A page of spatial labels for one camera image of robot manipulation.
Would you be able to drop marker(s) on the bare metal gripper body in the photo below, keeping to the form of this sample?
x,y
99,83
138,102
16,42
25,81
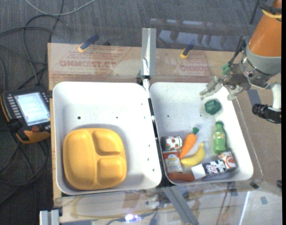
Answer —
x,y
239,76

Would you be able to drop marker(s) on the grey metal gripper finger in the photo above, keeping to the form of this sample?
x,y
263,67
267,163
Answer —
x,y
234,91
211,88

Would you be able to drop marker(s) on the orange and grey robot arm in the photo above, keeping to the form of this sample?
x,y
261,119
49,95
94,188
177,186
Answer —
x,y
266,41

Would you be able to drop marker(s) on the green bell pepper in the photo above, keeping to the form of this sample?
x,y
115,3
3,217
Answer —
x,y
212,107

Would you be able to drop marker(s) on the white plastic tray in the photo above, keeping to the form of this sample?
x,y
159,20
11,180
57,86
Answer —
x,y
180,107
105,107

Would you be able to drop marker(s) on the green plastic bottle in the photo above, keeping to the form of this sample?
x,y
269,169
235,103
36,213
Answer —
x,y
219,138

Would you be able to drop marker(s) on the orange carrot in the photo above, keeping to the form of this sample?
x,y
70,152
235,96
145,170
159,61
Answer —
x,y
188,143

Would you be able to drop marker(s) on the white can with strawberry print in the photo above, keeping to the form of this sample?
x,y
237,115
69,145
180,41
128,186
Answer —
x,y
172,142

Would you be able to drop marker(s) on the orange and white can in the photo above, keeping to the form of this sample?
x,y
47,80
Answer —
x,y
228,159

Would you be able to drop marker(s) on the yellow banana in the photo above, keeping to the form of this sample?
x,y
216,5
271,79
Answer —
x,y
195,158

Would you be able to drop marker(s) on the black and white milk carton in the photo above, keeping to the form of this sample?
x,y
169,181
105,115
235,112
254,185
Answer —
x,y
209,169

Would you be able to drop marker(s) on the red and yellow can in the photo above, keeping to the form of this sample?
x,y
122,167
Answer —
x,y
172,162

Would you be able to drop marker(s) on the brown sausage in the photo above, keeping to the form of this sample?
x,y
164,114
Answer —
x,y
180,177

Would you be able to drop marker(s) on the brown cardboard board red print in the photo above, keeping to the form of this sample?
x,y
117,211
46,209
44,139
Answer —
x,y
105,63

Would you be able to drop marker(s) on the yellow divided plate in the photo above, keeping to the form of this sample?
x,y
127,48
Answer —
x,y
93,158

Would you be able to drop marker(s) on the black cylinder on white bracket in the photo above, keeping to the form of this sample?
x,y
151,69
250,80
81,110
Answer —
x,y
268,109

